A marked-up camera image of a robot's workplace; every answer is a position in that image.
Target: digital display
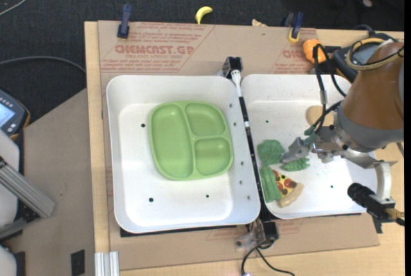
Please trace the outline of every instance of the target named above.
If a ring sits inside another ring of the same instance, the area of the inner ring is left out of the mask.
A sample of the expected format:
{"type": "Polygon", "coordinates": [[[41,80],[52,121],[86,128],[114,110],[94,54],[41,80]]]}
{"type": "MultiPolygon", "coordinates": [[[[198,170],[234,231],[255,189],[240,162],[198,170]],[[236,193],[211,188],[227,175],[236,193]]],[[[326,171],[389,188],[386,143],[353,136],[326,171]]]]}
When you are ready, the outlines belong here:
{"type": "Polygon", "coordinates": [[[0,128],[14,116],[15,112],[0,104],[0,128]]]}

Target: toy pizza slice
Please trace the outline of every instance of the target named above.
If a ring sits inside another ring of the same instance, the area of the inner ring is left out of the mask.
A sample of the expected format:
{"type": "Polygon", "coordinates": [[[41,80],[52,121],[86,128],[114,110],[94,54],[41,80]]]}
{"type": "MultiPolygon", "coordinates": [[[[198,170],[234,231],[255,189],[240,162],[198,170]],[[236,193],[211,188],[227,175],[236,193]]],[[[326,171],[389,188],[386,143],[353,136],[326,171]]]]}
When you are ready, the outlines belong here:
{"type": "Polygon", "coordinates": [[[295,182],[286,175],[280,174],[276,170],[272,171],[274,172],[275,181],[281,193],[281,198],[277,200],[277,204],[279,207],[286,207],[300,196],[304,185],[300,182],[295,182]]]}

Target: green divided plate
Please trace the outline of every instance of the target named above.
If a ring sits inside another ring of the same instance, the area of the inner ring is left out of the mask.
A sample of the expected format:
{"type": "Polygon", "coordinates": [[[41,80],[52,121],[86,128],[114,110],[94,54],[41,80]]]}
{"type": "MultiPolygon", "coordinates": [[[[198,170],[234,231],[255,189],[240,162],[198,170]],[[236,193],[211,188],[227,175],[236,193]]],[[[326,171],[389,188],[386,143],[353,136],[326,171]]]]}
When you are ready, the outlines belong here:
{"type": "Polygon", "coordinates": [[[172,180],[221,175],[232,164],[232,141],[223,112],[203,101],[173,101],[150,113],[149,133],[158,170],[172,180]]]}

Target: yellow banana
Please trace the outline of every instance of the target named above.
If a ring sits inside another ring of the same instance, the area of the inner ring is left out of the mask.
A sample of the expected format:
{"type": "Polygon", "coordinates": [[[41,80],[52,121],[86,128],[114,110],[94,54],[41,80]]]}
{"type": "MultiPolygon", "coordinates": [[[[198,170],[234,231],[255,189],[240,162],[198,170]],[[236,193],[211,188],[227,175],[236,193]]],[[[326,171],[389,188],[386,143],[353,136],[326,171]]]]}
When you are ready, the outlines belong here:
{"type": "Polygon", "coordinates": [[[195,20],[197,21],[197,24],[201,23],[201,20],[204,15],[207,15],[208,13],[212,12],[213,9],[209,6],[203,6],[200,9],[197,10],[197,13],[195,14],[195,20]]]}

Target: gray surface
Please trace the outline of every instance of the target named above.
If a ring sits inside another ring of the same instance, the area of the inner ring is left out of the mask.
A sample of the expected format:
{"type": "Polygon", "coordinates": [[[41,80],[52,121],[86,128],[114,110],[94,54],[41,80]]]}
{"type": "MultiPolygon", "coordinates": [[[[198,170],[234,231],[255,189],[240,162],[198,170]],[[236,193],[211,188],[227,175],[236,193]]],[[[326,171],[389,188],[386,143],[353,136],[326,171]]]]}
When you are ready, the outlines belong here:
{"type": "Polygon", "coordinates": [[[87,92],[81,91],[27,127],[26,178],[56,202],[49,219],[36,220],[6,245],[26,252],[27,276],[71,276],[71,254],[85,250],[93,273],[91,167],[87,92]]]}

